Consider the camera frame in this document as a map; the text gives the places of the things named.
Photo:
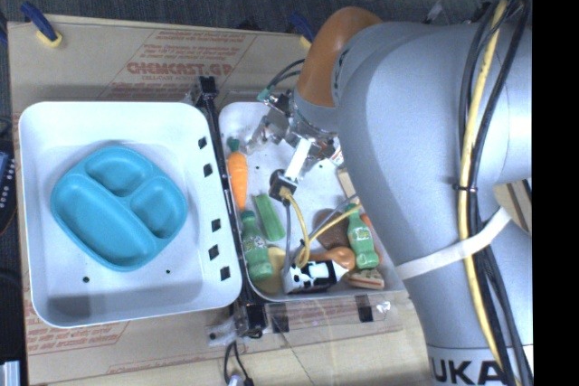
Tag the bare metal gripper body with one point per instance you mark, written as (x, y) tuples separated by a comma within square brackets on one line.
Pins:
[(281, 116)]

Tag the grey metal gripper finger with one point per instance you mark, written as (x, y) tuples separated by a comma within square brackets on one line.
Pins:
[(254, 143), (272, 134)]

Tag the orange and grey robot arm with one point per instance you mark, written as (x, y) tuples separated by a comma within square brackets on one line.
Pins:
[(407, 140)]

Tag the orange carrot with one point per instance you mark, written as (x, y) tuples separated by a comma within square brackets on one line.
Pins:
[(238, 176)]

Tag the thin black rod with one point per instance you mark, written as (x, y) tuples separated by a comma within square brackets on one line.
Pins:
[(224, 185)]

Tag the white plastic tray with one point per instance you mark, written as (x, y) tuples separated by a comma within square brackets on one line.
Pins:
[(312, 190), (50, 298)]

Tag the green cucumber stick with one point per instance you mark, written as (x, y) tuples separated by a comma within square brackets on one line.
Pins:
[(270, 217)]

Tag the beige wooden block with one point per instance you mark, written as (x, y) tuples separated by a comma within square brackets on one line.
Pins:
[(346, 183)]

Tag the green bottle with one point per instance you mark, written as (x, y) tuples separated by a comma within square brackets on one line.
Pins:
[(256, 253), (362, 239)]

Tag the brown bread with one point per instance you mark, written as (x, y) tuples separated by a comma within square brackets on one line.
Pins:
[(332, 232)]

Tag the yellow banana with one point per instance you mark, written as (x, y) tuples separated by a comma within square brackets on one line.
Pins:
[(277, 260)]

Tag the orange sausage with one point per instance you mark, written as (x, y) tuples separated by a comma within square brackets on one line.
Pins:
[(341, 257)]

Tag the black and white cow-print carton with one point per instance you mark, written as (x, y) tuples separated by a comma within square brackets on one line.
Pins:
[(316, 276)]

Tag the blue divided plate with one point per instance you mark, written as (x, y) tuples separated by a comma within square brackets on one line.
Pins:
[(104, 217)]

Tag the brown cardboard board red print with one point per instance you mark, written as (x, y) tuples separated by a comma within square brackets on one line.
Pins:
[(108, 59)]

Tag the black cylinder on white bracket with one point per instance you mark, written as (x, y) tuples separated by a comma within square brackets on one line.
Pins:
[(283, 185)]

